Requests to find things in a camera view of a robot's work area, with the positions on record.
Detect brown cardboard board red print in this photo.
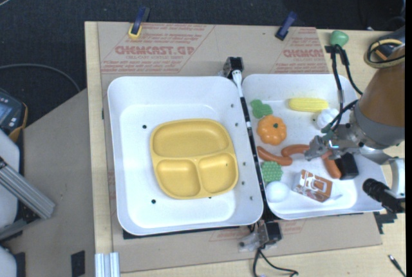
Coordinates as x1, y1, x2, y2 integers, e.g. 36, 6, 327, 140
96, 21, 384, 274

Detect brown and white carton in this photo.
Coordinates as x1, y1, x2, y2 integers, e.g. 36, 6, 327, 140
292, 169, 344, 204

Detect black block with thin wires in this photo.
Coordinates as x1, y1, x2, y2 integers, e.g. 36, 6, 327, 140
237, 220, 284, 252
221, 56, 245, 79

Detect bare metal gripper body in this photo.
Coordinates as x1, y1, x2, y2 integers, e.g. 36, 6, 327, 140
326, 122, 393, 165

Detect white garlic bulb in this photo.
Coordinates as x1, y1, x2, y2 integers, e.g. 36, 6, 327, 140
315, 108, 341, 132

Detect orange pumpkin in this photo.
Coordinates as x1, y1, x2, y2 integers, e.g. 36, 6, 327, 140
256, 114, 288, 146

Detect black box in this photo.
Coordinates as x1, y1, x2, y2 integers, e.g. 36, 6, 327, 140
334, 152, 360, 181

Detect black cylinder on white bracket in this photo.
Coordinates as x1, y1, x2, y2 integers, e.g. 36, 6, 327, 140
362, 157, 406, 214

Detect yellow corn cob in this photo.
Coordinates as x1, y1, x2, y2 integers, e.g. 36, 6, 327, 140
288, 97, 330, 113

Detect green broccoli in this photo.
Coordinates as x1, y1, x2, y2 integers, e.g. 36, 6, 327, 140
250, 99, 274, 120

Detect green grapes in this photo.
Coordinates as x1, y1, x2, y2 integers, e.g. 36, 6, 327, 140
260, 160, 285, 185

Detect thin black and white rod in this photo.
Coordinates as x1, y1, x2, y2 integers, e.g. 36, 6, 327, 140
231, 70, 270, 222

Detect white plastic tray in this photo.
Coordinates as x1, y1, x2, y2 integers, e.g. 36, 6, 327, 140
241, 73, 389, 221
106, 75, 265, 236

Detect white egg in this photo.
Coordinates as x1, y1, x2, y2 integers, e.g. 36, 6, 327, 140
265, 180, 291, 204

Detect green pepper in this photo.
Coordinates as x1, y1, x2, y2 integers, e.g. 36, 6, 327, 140
329, 30, 350, 48

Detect yellow divided plate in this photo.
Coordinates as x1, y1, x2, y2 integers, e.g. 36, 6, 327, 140
149, 118, 240, 200

